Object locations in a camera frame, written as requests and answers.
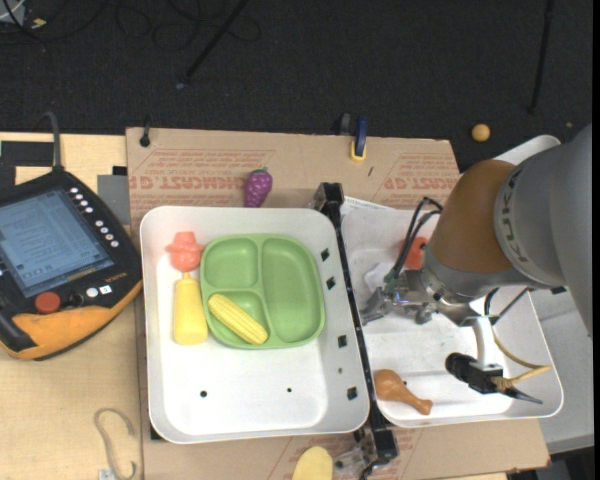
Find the yellow object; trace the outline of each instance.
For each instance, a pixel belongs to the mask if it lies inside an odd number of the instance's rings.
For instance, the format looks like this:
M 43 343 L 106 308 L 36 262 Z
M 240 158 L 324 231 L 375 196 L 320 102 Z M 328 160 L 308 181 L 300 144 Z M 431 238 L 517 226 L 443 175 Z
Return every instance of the yellow object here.
M 209 311 L 247 343 L 262 345 L 269 338 L 267 330 L 249 313 L 220 293 L 209 298 Z
M 349 155 L 351 156 L 352 160 L 356 162 L 362 162 L 365 158 L 367 158 L 367 145 L 365 144 L 364 148 L 362 148 L 362 156 L 358 156 L 356 155 L 356 141 L 352 140 Z
M 185 272 L 176 283 L 173 339 L 179 345 L 197 345 L 208 335 L 200 284 Z
M 298 459 L 291 480 L 331 480 L 333 459 L 322 446 L 312 446 Z
M 491 130 L 486 124 L 477 124 L 471 130 L 471 136 L 477 142 L 484 142 L 491 136 Z

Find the cardboard box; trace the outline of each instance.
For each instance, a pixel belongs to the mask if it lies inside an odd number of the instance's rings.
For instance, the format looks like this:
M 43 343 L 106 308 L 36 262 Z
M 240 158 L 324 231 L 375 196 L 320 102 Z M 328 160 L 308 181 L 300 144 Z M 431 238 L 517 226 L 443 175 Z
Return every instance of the cardboard box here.
M 444 204 L 459 178 L 448 141 L 369 137 L 367 158 L 349 157 L 351 137 L 151 129 L 127 130 L 132 236 L 150 209 L 162 205 L 242 206 L 244 180 L 267 166 L 274 179 L 266 207 L 307 207 L 322 182 L 345 195 L 413 208 L 423 196 Z M 176 445 L 151 439 L 147 409 L 144 320 L 138 313 L 145 477 L 291 479 L 300 454 L 323 446 L 338 456 L 355 445 L 351 434 L 244 439 Z M 537 420 L 395 429 L 400 456 L 373 478 L 449 478 L 544 467 L 549 455 Z M 352 478 L 336 472 L 336 480 Z

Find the black fabric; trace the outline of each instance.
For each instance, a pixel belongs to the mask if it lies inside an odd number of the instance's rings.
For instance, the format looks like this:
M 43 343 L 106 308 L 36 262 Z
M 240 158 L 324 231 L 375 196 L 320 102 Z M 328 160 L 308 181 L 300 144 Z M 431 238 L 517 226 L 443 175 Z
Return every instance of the black fabric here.
M 123 134 L 150 115 L 329 134 L 348 113 L 370 136 L 449 139 L 465 170 L 592 121 L 593 0 L 555 0 L 533 114 L 547 0 L 249 0 L 187 80 L 238 2 L 28 0 L 24 31 L 0 23 L 0 131 L 51 110 L 65 133 Z

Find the yellow corn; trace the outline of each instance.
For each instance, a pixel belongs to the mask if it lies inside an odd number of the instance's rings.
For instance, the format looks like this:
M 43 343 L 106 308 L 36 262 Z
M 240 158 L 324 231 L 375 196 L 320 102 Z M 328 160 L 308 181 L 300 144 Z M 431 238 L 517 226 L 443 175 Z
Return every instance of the yellow corn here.
M 209 298 L 209 312 L 247 343 L 262 345 L 269 338 L 267 330 L 249 313 L 220 293 Z

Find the screen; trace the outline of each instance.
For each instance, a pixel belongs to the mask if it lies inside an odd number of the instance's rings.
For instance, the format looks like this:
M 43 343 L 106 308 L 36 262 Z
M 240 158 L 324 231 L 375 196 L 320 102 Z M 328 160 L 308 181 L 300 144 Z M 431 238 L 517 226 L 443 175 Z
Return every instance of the screen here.
M 25 297 L 113 265 L 61 189 L 0 207 L 0 256 Z

